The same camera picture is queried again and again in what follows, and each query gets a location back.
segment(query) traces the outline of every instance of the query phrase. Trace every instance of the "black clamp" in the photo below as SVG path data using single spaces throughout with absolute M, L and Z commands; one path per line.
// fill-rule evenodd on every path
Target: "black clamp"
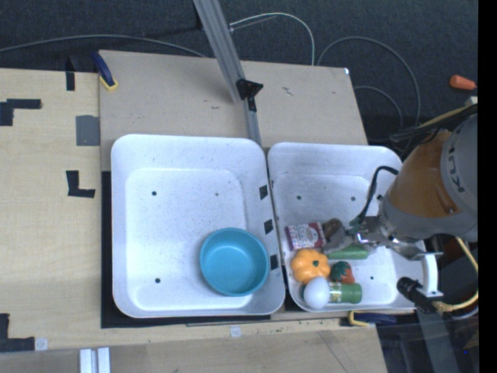
M 255 107 L 255 96 L 261 91 L 262 87 L 264 87 L 264 85 L 251 82 L 245 78 L 241 78 L 236 82 L 238 94 L 240 95 L 240 98 L 247 99 L 248 109 L 251 112 L 257 112 L 257 108 Z

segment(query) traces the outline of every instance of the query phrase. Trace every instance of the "white ball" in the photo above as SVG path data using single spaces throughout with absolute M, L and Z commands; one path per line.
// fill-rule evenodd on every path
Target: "white ball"
M 324 277 L 315 277 L 304 288 L 304 301 L 313 309 L 321 309 L 329 303 L 329 283 Z

